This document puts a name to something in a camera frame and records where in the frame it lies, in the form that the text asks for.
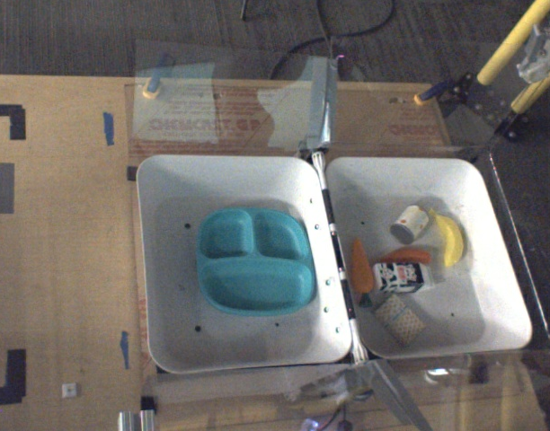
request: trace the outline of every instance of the yellow tube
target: yellow tube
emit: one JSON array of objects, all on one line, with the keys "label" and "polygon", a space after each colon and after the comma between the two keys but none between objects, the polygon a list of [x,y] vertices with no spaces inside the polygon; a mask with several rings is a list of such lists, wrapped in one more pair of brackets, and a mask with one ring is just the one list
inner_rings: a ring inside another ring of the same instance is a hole
[{"label": "yellow tube", "polygon": [[509,63],[512,57],[519,51],[520,47],[527,41],[533,25],[540,23],[550,11],[550,0],[535,0],[523,14],[517,25],[510,31],[510,34],[497,48],[486,65],[476,77],[477,81],[489,86],[501,70]]},{"label": "yellow tube", "polygon": [[525,113],[531,105],[546,91],[550,86],[550,73],[547,78],[527,86],[512,102],[510,108],[515,113]]}]

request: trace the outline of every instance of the banana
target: banana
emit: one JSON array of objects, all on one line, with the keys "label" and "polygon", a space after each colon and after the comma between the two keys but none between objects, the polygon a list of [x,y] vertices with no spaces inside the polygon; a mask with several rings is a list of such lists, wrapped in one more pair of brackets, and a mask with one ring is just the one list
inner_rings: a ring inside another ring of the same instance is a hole
[{"label": "banana", "polygon": [[452,267],[463,257],[463,251],[465,250],[463,234],[457,222],[450,217],[437,214],[433,209],[429,211],[429,214],[435,219],[437,227],[445,240],[443,263],[445,267]]}]

